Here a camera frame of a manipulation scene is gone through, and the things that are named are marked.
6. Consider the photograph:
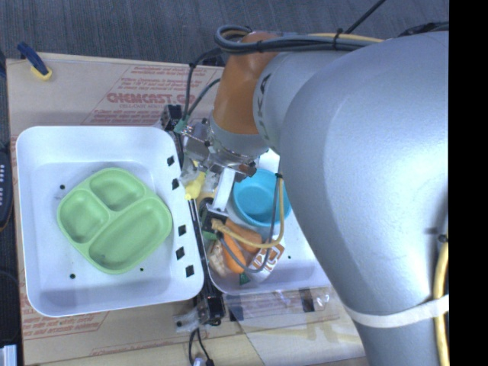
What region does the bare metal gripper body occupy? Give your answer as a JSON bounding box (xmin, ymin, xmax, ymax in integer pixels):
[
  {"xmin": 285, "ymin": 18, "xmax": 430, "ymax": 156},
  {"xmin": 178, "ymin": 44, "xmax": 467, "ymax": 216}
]
[{"xmin": 181, "ymin": 120, "xmax": 258, "ymax": 179}]

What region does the yellow banana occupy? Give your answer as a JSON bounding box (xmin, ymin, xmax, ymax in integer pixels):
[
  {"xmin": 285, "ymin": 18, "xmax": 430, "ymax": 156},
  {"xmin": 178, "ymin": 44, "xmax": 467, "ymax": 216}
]
[{"xmin": 184, "ymin": 171, "xmax": 207, "ymax": 201}]

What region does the blue bowl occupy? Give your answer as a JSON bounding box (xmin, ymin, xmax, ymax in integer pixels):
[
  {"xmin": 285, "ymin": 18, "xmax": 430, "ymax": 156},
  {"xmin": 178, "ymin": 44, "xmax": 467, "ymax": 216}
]
[{"xmin": 232, "ymin": 168, "xmax": 293, "ymax": 229}]

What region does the green divided plate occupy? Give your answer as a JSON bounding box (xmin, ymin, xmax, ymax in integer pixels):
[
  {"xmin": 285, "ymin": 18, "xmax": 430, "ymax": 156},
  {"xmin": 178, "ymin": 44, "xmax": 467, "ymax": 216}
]
[{"xmin": 56, "ymin": 166, "xmax": 174, "ymax": 275}]

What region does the beige bread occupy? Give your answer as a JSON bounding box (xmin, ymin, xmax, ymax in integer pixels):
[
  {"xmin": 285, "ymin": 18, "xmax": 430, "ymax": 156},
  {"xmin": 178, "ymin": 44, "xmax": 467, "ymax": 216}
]
[{"xmin": 209, "ymin": 239, "xmax": 230, "ymax": 278}]

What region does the orange carrot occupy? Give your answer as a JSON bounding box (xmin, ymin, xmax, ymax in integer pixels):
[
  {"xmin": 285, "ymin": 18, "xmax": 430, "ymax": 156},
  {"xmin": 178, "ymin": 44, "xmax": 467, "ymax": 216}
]
[{"xmin": 220, "ymin": 234, "xmax": 251, "ymax": 285}]

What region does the brown cardboard board red print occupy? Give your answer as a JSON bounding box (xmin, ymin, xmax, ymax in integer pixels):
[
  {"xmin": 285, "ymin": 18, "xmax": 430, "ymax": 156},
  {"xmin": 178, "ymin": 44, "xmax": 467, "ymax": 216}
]
[{"xmin": 5, "ymin": 51, "xmax": 368, "ymax": 366}]

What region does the white packet with orange print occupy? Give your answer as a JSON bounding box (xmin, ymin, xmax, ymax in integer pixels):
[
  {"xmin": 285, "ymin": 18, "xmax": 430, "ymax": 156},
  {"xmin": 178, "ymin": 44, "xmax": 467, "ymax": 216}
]
[{"xmin": 243, "ymin": 241, "xmax": 287, "ymax": 283}]

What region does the white plastic tray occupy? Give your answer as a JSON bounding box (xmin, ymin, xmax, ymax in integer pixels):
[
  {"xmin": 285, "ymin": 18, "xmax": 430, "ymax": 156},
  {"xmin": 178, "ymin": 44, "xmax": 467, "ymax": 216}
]
[
  {"xmin": 173, "ymin": 130, "xmax": 332, "ymax": 297},
  {"xmin": 14, "ymin": 125, "xmax": 205, "ymax": 318}
]

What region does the black block with thin wires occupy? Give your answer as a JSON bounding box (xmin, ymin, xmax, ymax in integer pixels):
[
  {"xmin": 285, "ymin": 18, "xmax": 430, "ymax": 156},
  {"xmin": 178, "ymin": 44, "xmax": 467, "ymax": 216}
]
[
  {"xmin": 195, "ymin": 294, "xmax": 226, "ymax": 326},
  {"xmin": 161, "ymin": 104, "xmax": 184, "ymax": 133}
]

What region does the black cylinder on white bracket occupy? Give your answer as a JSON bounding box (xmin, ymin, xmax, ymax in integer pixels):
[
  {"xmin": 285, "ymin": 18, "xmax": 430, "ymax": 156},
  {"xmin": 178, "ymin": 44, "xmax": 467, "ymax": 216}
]
[{"xmin": 199, "ymin": 167, "xmax": 236, "ymax": 240}]

